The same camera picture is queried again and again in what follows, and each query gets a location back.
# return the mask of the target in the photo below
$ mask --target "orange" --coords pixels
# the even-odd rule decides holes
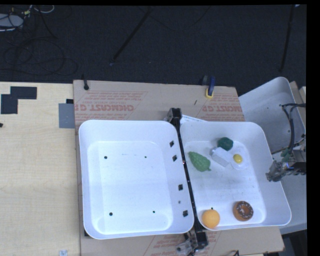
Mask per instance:
[[[202,215],[202,223],[208,228],[215,228],[220,222],[220,215],[216,210],[206,210]]]

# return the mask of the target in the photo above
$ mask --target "white container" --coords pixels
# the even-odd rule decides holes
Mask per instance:
[[[266,173],[273,158],[262,128],[253,122],[185,122],[180,128],[186,164],[200,223],[205,210],[215,209],[220,222],[213,230],[230,230],[249,227],[282,226],[291,220],[291,211],[280,182],[269,182]],[[233,140],[236,154],[245,152],[246,168],[236,169],[212,159],[211,151],[218,140]],[[188,152],[197,152],[210,160],[211,171],[198,171],[191,163]],[[239,221],[234,217],[233,206],[246,201],[253,208],[253,217]]]
[[[92,238],[177,234],[193,227],[172,124],[88,120],[79,128],[79,146],[83,221]]]

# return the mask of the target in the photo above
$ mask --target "dark green object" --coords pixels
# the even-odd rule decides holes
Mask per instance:
[[[228,137],[222,137],[218,140],[218,147],[223,148],[226,151],[229,151],[234,146],[234,141]]]
[[[200,172],[204,171],[211,171],[210,167],[210,160],[205,156],[196,153],[196,152],[189,152],[189,157],[193,166]]]

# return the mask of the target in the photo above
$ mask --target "cardboard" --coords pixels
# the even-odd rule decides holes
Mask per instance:
[[[82,256],[177,255],[182,234],[150,235],[96,240],[85,236],[82,215],[82,184],[79,154],[79,126],[86,120],[163,120],[170,108],[183,115],[206,121],[244,121],[234,87],[216,86],[214,97],[205,97],[207,86],[133,82],[74,80],[74,115],[77,151],[80,247]],[[209,245],[195,255],[241,255],[283,251],[284,243],[276,226],[206,231]]]

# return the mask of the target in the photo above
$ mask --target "light wood surface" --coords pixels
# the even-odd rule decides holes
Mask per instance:
[[[0,114],[0,255],[80,255],[74,129],[59,128],[59,103],[72,84],[1,82],[37,87],[19,99],[18,114]]]

